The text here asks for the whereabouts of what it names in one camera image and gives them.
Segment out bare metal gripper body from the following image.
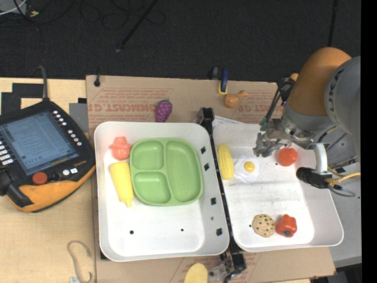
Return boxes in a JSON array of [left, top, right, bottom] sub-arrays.
[[263, 118, 315, 147]]

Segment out red tomato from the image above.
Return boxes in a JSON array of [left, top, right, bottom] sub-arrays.
[[277, 147, 299, 167]]

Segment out white and yellow fried egg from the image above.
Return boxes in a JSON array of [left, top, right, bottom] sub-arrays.
[[233, 154, 261, 185]]

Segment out yellow corn cob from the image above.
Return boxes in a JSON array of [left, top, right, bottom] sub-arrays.
[[217, 144, 235, 180]]

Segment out white plastic tray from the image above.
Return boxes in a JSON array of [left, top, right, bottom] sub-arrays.
[[94, 121, 231, 262], [211, 121, 345, 253]]

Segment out thin black and white rod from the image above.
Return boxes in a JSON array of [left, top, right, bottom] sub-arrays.
[[205, 119, 241, 258]]

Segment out brown chicken drumstick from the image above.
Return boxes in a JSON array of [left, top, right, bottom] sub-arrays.
[[223, 89, 249, 109]]

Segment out beige chocolate chip biscuit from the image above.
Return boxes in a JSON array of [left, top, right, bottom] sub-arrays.
[[252, 213, 276, 238]]

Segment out red bell pepper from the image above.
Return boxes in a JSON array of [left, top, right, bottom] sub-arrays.
[[275, 213, 298, 238]]

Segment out green divided plate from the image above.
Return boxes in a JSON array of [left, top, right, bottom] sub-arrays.
[[129, 137, 204, 207]]

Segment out brown cardboard board, red print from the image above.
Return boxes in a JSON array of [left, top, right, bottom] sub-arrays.
[[85, 74, 338, 283]]

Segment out purple grapes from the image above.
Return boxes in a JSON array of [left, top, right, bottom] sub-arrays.
[[155, 98, 173, 123]]

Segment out orange hat-shaped toy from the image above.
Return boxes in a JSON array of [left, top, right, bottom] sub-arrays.
[[108, 136, 133, 161]]

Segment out yellow mustard bottle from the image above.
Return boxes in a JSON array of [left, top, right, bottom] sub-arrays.
[[109, 160, 135, 209]]

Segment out pale yellow rounded toy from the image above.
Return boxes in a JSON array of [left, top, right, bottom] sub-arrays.
[[183, 262, 209, 283]]

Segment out black cylinder on white bracket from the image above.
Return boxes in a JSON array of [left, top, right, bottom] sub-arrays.
[[296, 142, 333, 189]]

